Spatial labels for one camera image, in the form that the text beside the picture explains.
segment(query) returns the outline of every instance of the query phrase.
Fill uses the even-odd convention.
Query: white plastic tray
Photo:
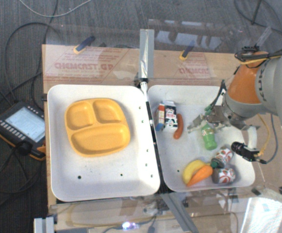
[[[215,184],[211,178],[201,181],[191,187],[186,187],[182,181],[182,171],[188,163],[201,159],[210,162],[217,150],[223,145],[231,145],[234,141],[244,142],[240,130],[235,127],[223,128],[215,134],[217,149],[206,150],[201,131],[187,132],[187,126],[216,97],[219,87],[216,86],[172,86],[155,85],[148,91],[149,103],[154,114],[162,100],[172,100],[177,106],[177,113],[182,114],[184,130],[180,139],[173,139],[173,133],[156,132],[158,151],[166,185],[173,191],[186,192],[227,187],[245,187],[255,180],[255,172],[251,162],[239,155],[234,155],[229,167],[236,172],[236,179],[231,184]]]
[[[64,113],[73,102],[110,98],[122,108],[130,128],[129,145],[101,157],[82,157],[71,147]],[[154,194],[160,186],[143,93],[132,86],[56,85],[48,92],[51,188],[62,201]]]

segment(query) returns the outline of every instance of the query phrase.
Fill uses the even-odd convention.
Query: divided plate
[[[72,148],[84,157],[118,152],[130,141],[126,117],[111,99],[72,103],[65,112],[65,127]]]

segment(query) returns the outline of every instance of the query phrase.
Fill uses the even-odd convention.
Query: toy banana
[[[193,175],[203,166],[208,165],[208,163],[203,162],[202,160],[194,160],[190,162],[184,169],[182,173],[182,179],[185,184],[191,180]]]

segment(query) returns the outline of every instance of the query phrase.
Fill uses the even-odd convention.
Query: small can
[[[211,167],[224,168],[225,165],[232,159],[233,152],[227,147],[221,147],[216,156],[211,160]]]
[[[211,175],[215,184],[232,183],[236,178],[236,173],[232,168],[216,168]]]

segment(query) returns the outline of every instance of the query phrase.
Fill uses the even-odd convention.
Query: green plastic bottle
[[[211,126],[203,121],[201,123],[201,134],[207,150],[214,150],[217,148],[217,143],[215,141],[214,130]]]

